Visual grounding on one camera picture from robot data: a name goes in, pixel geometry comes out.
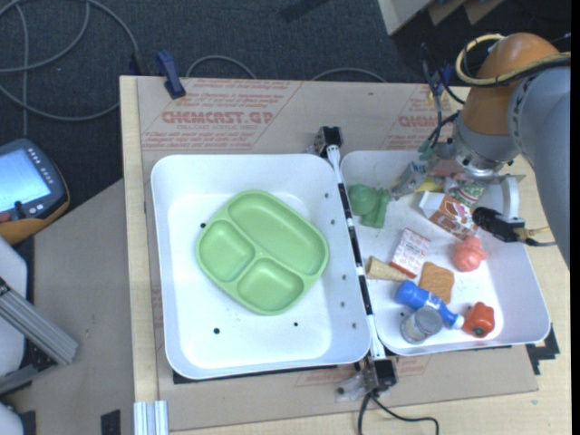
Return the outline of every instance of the dark floor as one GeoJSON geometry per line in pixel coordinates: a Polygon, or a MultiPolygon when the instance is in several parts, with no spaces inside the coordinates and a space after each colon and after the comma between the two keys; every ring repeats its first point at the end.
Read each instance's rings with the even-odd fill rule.
{"type": "MultiPolygon", "coordinates": [[[[122,176],[120,118],[114,106],[118,77],[130,73],[135,44],[154,75],[156,52],[167,50],[182,75],[197,59],[219,54],[244,63],[261,79],[309,80],[351,67],[388,82],[424,82],[423,43],[441,63],[453,62],[467,40],[486,32],[528,31],[556,40],[571,32],[572,13],[571,0],[506,0],[475,25],[462,9],[438,27],[423,13],[389,36],[377,0],[92,0],[80,42],[53,63],[28,72],[27,102],[36,111],[24,115],[15,102],[23,98],[22,72],[8,72],[25,60],[22,19],[10,1],[0,0],[0,83],[5,89],[0,92],[0,145],[27,131],[60,167],[71,208],[122,176]]],[[[28,64],[66,49],[82,30],[86,6],[81,0],[18,3],[29,34],[28,64]]],[[[570,49],[570,39],[555,44],[570,49]]],[[[201,64],[192,75],[246,77],[233,63],[219,61],[201,64]]],[[[354,72],[326,79],[372,80],[354,72]]]]}

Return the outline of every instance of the green divided plate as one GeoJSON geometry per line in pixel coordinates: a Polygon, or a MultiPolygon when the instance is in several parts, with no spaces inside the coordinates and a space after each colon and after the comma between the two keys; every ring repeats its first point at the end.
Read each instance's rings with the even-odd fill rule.
{"type": "Polygon", "coordinates": [[[320,277],[328,244],[286,203],[248,190],[205,225],[196,257],[206,275],[239,303],[256,313],[281,314],[320,277]]]}

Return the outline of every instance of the blue bottle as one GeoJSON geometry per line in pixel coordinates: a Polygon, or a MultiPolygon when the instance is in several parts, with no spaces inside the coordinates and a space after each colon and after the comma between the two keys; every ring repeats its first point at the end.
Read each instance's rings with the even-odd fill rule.
{"type": "Polygon", "coordinates": [[[427,305],[439,311],[441,319],[452,329],[460,329],[465,319],[460,314],[454,314],[443,300],[428,290],[416,286],[411,280],[405,280],[397,289],[395,301],[410,306],[415,311],[427,305]]]}

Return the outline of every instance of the blue clip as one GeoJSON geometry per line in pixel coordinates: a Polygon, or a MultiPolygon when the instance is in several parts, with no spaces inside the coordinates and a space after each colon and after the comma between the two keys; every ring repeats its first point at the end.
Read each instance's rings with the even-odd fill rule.
{"type": "Polygon", "coordinates": [[[169,92],[169,95],[171,95],[171,98],[176,99],[184,97],[186,92],[179,81],[178,70],[175,67],[173,56],[171,56],[171,54],[166,50],[162,50],[157,53],[155,61],[157,62],[161,74],[167,77],[165,88],[167,89],[167,92],[169,92]]]}

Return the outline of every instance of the device screen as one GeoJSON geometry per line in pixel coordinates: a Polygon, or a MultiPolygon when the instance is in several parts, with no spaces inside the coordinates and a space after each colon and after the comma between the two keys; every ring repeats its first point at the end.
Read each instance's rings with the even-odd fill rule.
{"type": "Polygon", "coordinates": [[[24,150],[0,156],[0,212],[50,195],[51,190],[24,150]]]}

